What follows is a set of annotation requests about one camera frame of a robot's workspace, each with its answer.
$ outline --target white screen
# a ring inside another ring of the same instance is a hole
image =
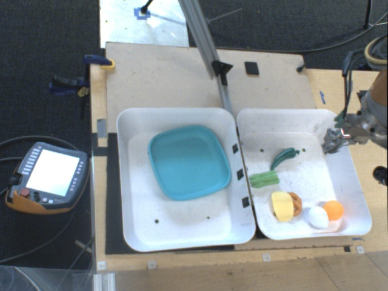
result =
[[[26,186],[65,196],[78,162],[75,156],[42,150]]]

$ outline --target red button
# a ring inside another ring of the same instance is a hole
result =
[[[28,198],[30,196],[30,190],[26,187],[20,190],[20,196]]]

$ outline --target orange ball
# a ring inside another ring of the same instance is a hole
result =
[[[344,215],[344,207],[338,201],[328,201],[323,206],[326,211],[329,221],[335,221],[340,219]]]

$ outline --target blue plate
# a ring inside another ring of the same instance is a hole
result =
[[[160,133],[148,151],[160,188],[174,200],[205,196],[229,184],[225,152],[207,127],[191,125]]]

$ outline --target dark floor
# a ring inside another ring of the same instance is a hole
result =
[[[337,44],[362,33],[367,0],[200,0],[207,18],[243,8],[210,25],[218,47],[281,52]],[[388,0],[373,0],[371,22],[387,11]],[[48,135],[90,151],[89,113],[80,119],[81,99],[52,96],[54,74],[83,76],[84,54],[100,54],[98,0],[0,0],[0,141],[22,135]],[[386,33],[379,26],[356,41],[304,55],[308,68],[340,69],[349,50],[365,47]],[[31,143],[1,149],[0,158],[23,155]],[[0,164],[0,190],[15,164]],[[72,212],[35,216],[0,204],[0,263],[53,238]],[[68,268],[91,236],[89,189],[66,231],[38,251],[6,265]],[[85,269],[85,253],[75,268]]]

